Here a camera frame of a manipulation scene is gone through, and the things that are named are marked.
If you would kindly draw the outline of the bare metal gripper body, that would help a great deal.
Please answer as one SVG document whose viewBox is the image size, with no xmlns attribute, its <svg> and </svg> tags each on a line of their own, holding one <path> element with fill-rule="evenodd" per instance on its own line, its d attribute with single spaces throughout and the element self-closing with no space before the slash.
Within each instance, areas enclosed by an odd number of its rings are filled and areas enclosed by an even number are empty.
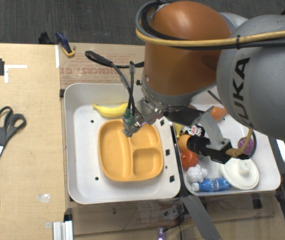
<svg viewBox="0 0 285 240">
<path fill-rule="evenodd" d="M 146 122 L 149 125 L 163 117 L 167 106 L 152 97 L 143 97 L 134 102 L 134 122 Z"/>
</svg>

